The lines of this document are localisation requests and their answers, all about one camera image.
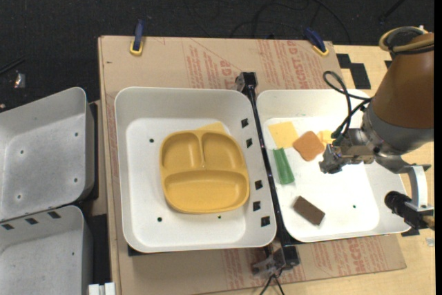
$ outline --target wooden surface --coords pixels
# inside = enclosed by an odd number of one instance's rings
[[[377,47],[367,46],[335,46],[336,53],[348,54],[352,63],[364,63],[369,80],[372,85],[371,90],[364,90],[368,95],[373,95],[376,88],[386,73],[387,66],[385,60],[390,60],[387,52],[383,52]],[[345,83],[348,88],[355,88],[352,76],[348,69],[342,69]],[[101,75],[102,97],[106,94],[106,89]],[[108,131],[106,120],[103,121],[104,132]],[[108,155],[108,139],[104,134],[104,153]],[[429,203],[434,205],[434,144],[429,143],[421,147],[418,151],[407,154],[404,160],[409,163],[431,164],[432,167],[426,171],[429,191]],[[109,159],[104,161],[107,171],[111,170]],[[410,184],[407,176],[403,177],[405,188],[409,191]],[[108,218],[110,220],[109,241],[110,241],[110,263],[111,275],[113,281],[119,285],[119,261],[117,253],[117,235],[116,230],[112,227],[112,219],[115,217],[115,206],[113,204],[113,188],[111,180],[107,179],[108,185]],[[425,229],[421,231],[419,236],[402,237],[397,236],[403,251],[403,256],[407,264],[407,268],[403,270],[381,272],[377,274],[363,274],[358,276],[348,276],[344,278],[332,278],[327,280],[315,280],[310,282],[284,284],[283,289],[286,295],[296,294],[435,294],[435,247],[430,246],[431,240],[434,240],[434,231]],[[257,295],[261,292],[261,288],[242,289],[232,292],[221,292],[214,294],[229,295]],[[270,287],[265,294],[279,294],[276,286]]]

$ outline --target gray tray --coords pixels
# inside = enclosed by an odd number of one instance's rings
[[[0,294],[86,295],[92,257],[92,236],[77,207],[0,223]]]
[[[94,170],[94,121],[83,89],[0,114],[0,221],[81,200]]]

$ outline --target black floor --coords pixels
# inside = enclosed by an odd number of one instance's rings
[[[144,35],[302,39],[312,27],[335,44],[376,45],[399,26],[434,31],[434,0],[0,0],[0,112],[81,86],[99,99],[97,38]],[[17,74],[25,86],[15,88]]]

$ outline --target yellow plate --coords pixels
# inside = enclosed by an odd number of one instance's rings
[[[183,213],[220,213],[242,206],[250,194],[242,150],[228,134],[180,131],[164,139],[160,171],[167,202]]]

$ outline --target cardboard sheet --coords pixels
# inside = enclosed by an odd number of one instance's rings
[[[251,265],[265,258],[261,249],[129,256],[122,233],[115,96],[129,86],[233,88],[241,71],[256,72],[260,91],[328,88],[323,71],[342,76],[334,47],[326,43],[330,54],[321,57],[307,41],[148,37],[142,56],[134,57],[129,53],[130,42],[130,37],[99,38],[111,263],[117,293],[191,295],[262,287],[267,279],[251,273]],[[298,252],[301,264],[283,272],[281,283],[405,268],[396,236],[301,244]]]

